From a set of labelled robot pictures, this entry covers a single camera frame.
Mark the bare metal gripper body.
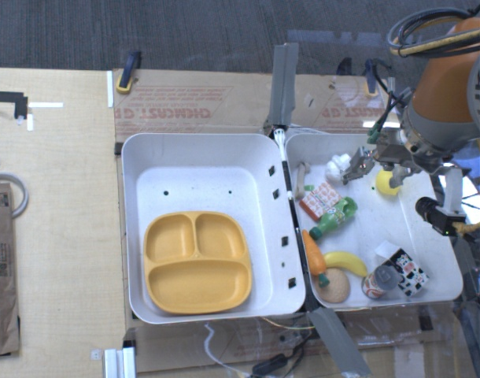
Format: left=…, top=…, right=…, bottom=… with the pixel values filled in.
left=372, top=127, right=456, bottom=172

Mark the yellow lemon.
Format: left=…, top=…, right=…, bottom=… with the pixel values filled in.
left=375, top=169, right=403, bottom=197

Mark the white lumpy toy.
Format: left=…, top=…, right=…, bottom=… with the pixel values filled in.
left=325, top=153, right=353, bottom=183

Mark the orange and white carton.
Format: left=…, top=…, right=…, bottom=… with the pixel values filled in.
left=299, top=180, right=343, bottom=222

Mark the white plastic tray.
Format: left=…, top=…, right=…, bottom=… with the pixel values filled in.
left=284, top=132, right=465, bottom=312
left=120, top=132, right=307, bottom=325

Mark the green plastic bottle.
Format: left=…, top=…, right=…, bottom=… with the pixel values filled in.
left=308, top=196, right=360, bottom=242

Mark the yellow banana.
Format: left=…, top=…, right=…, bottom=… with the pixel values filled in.
left=323, top=250, right=369, bottom=279

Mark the orange carrot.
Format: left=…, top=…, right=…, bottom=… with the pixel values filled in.
left=301, top=228, right=331, bottom=289

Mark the black and white cow carton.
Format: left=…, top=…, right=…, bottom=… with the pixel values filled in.
left=375, top=239, right=430, bottom=298

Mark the small orange and white can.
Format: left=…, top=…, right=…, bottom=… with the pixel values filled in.
left=361, top=264, right=401, bottom=301

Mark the beige round biscuit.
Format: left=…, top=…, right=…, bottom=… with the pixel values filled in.
left=316, top=267, right=352, bottom=304

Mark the brown cardboard board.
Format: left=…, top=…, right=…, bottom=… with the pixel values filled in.
left=113, top=68, right=463, bottom=374

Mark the yellow divided plate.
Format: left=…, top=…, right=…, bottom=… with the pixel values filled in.
left=142, top=210, right=253, bottom=316

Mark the brown paper bag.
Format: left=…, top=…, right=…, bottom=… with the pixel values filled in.
left=0, top=183, right=21, bottom=357

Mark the black cylinder on white bracket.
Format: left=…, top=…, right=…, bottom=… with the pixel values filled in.
left=415, top=165, right=467, bottom=238

